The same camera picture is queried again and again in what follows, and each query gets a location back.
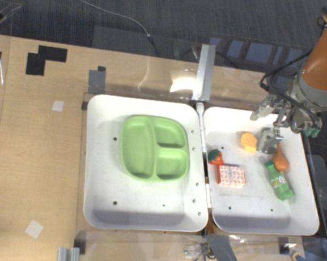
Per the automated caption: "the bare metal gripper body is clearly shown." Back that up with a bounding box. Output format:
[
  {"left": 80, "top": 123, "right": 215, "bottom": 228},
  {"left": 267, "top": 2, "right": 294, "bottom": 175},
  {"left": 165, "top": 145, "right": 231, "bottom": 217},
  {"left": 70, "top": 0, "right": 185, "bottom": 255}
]
[{"left": 274, "top": 91, "right": 326, "bottom": 136}]

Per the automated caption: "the yellow orange toy bread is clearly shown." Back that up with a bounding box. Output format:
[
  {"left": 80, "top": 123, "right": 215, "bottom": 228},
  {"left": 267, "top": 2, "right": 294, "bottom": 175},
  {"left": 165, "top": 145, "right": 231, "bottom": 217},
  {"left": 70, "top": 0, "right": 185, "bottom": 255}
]
[{"left": 239, "top": 130, "right": 260, "bottom": 154}]

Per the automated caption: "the orange pear-shaped toy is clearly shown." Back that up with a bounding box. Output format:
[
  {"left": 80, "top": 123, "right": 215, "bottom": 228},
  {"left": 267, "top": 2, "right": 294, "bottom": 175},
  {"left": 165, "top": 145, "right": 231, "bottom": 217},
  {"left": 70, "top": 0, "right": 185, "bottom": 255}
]
[{"left": 271, "top": 142, "right": 291, "bottom": 173}]

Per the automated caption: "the green plastic bottle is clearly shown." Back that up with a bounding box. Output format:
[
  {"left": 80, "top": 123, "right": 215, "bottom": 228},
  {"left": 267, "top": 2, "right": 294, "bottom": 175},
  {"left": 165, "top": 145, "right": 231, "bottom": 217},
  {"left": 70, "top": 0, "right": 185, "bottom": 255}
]
[{"left": 261, "top": 160, "right": 298, "bottom": 203}]

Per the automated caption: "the orange patterned carton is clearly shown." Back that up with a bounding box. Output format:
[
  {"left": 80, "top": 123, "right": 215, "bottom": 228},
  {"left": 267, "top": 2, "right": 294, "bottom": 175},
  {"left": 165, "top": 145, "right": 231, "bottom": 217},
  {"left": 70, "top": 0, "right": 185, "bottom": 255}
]
[{"left": 215, "top": 163, "right": 248, "bottom": 189}]

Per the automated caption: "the red toy strawberry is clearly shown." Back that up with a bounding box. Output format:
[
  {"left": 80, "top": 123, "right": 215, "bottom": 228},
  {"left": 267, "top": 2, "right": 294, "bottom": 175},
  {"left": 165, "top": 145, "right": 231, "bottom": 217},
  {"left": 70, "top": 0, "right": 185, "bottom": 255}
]
[{"left": 207, "top": 148, "right": 226, "bottom": 167}]

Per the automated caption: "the white plastic tray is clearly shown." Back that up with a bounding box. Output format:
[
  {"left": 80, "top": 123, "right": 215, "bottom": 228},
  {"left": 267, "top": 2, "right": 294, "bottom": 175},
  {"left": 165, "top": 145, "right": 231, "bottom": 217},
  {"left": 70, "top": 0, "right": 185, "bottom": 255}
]
[
  {"left": 76, "top": 93, "right": 219, "bottom": 239},
  {"left": 193, "top": 105, "right": 327, "bottom": 241}
]

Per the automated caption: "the green divided plate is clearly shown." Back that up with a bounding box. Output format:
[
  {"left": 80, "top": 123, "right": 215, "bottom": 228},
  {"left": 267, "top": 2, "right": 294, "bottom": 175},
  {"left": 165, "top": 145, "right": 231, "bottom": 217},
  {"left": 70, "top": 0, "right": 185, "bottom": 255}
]
[{"left": 117, "top": 113, "right": 194, "bottom": 186}]

